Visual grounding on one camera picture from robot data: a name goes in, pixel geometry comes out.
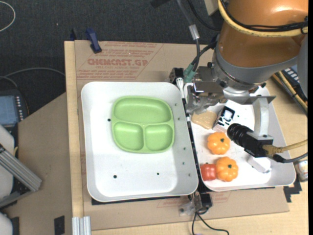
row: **black floor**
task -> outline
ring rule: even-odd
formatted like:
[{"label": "black floor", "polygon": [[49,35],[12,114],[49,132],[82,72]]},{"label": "black floor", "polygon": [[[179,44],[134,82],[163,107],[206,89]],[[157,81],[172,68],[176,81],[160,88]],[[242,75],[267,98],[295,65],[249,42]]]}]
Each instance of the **black floor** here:
[{"label": "black floor", "polygon": [[[154,43],[193,44],[188,22],[175,0],[0,0],[16,11],[16,20],[0,32],[0,76],[27,68],[52,68],[64,72],[64,41],[76,28],[85,39],[92,27],[98,39]],[[217,32],[197,24],[200,43],[207,44]],[[209,18],[204,0],[191,0],[199,15],[209,23],[221,25],[219,15]],[[10,23],[13,12],[0,3],[0,29]],[[51,71],[35,70],[10,76],[28,102],[30,113],[65,92],[65,78]],[[4,79],[0,90],[14,88]]]}]

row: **wooden table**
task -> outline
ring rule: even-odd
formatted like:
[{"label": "wooden table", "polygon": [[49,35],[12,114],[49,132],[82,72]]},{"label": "wooden table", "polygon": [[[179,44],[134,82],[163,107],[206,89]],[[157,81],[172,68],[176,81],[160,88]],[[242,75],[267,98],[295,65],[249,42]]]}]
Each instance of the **wooden table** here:
[{"label": "wooden table", "polygon": [[[71,174],[72,214],[74,217],[84,216],[82,176],[80,161],[78,100],[76,87],[75,44],[65,42],[65,65],[67,76],[67,113],[69,131],[69,154]],[[267,82],[270,94],[277,95],[273,101],[275,111],[281,125],[286,143],[293,144],[307,138],[307,118],[292,99],[273,81]],[[291,156],[296,157],[307,150],[301,147],[292,150]],[[243,216],[208,220],[209,225],[215,228],[227,229],[231,235],[254,234],[308,234],[308,183],[301,183],[302,191],[292,195],[289,203],[289,212],[265,214],[258,216]],[[195,232],[198,234],[223,234],[208,231],[201,222],[196,221]],[[93,235],[124,235],[124,234],[191,234],[191,222],[178,222],[171,224],[149,225],[140,227],[117,228],[93,231]]]}]

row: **toy pumpkin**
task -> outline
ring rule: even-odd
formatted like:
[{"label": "toy pumpkin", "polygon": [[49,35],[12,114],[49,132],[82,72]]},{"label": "toy pumpkin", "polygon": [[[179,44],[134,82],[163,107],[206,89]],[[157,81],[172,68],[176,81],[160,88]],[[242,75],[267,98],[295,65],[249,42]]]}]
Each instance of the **toy pumpkin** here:
[{"label": "toy pumpkin", "polygon": [[224,132],[214,132],[207,138],[207,147],[213,154],[223,155],[230,148],[230,139]]},{"label": "toy pumpkin", "polygon": [[216,162],[217,178],[230,182],[238,176],[238,166],[235,160],[229,157],[222,157]]}]

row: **blue object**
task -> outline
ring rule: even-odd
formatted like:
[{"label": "blue object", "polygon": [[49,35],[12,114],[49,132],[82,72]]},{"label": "blue object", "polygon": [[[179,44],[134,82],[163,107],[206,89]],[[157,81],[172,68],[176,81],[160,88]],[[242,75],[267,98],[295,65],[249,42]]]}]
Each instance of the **blue object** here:
[{"label": "blue object", "polygon": [[91,49],[93,50],[94,53],[99,53],[102,51],[101,47],[99,46],[99,43],[98,43],[98,39],[97,39],[97,36],[96,36],[96,33],[95,31],[92,29],[92,28],[87,28],[86,29],[86,36],[87,36],[87,39],[89,41],[91,41]]}]

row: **toy tomato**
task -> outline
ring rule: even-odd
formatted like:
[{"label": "toy tomato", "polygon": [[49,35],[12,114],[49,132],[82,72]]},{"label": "toy tomato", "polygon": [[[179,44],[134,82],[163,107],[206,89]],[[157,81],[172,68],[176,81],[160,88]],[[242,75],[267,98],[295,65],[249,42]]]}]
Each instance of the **toy tomato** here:
[{"label": "toy tomato", "polygon": [[216,165],[203,164],[200,166],[201,176],[204,181],[216,179]]},{"label": "toy tomato", "polygon": [[217,178],[230,182],[238,176],[238,166],[235,160],[223,157],[216,162]]},{"label": "toy tomato", "polygon": [[230,139],[224,132],[214,132],[207,138],[207,147],[213,154],[223,155],[230,148]]}]

